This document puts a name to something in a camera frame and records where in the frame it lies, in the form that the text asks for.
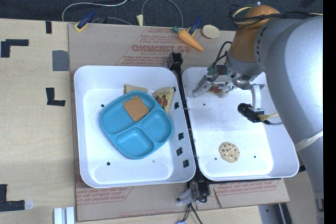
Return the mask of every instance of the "white tray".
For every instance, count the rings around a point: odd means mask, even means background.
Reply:
[[[213,93],[192,97],[192,91],[206,68],[188,68],[183,84],[190,116],[195,150],[202,174],[210,180],[246,180],[294,176],[299,169],[297,154],[283,125],[252,123],[237,110],[240,103],[252,103],[251,91],[235,89],[224,98]],[[266,84],[261,74],[253,81]],[[261,90],[261,107],[265,114],[276,112],[268,88]],[[270,121],[281,121],[279,117]],[[237,162],[224,161],[218,151],[223,142],[237,145]]]
[[[108,188],[181,183],[194,176],[191,141],[173,72],[162,67],[84,66],[76,71],[74,84],[80,174],[87,185]],[[169,112],[174,133],[167,143],[143,159],[123,156],[99,125],[101,105],[122,96],[125,84],[147,88],[150,95],[162,87],[176,89]]]

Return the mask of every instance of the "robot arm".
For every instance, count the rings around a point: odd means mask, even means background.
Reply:
[[[244,18],[236,18],[246,9]],[[222,90],[220,97],[235,88],[256,94],[258,88],[251,82],[265,72],[275,108],[310,177],[317,222],[324,223],[323,17],[281,14],[266,5],[243,7],[230,15],[240,29],[225,55],[225,64],[214,62],[193,94],[197,96],[212,85]],[[255,106],[238,109],[251,121],[256,116],[258,122]]]

